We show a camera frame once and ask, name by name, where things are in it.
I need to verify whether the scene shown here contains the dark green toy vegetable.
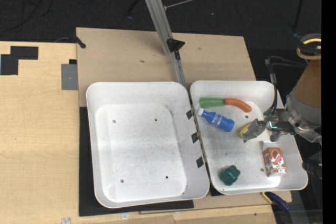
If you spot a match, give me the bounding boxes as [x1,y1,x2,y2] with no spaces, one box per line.
[219,165,241,187]

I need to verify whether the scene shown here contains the black cylinder on white bracket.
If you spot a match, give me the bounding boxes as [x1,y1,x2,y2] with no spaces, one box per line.
[301,151,322,180]

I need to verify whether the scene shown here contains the blue plastic bottle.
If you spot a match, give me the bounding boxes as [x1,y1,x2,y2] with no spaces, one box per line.
[196,108,235,133]

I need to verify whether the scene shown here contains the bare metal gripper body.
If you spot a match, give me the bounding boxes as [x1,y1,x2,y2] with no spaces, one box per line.
[265,109,322,143]

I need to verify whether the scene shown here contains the white plastic tray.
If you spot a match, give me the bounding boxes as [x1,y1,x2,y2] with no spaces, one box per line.
[86,81,211,209]
[189,80,309,196]

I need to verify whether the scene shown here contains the brown and white carton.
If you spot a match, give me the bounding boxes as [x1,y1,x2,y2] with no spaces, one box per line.
[262,146,287,178]

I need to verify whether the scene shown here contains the orange carrot with green top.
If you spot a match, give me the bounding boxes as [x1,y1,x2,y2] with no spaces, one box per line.
[199,97,253,113]

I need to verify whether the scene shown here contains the brown flat board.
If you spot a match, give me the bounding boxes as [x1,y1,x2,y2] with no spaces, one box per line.
[76,27,293,216]

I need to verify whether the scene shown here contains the yellow banana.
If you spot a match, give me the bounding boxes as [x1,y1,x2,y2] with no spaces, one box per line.
[239,124,253,139]

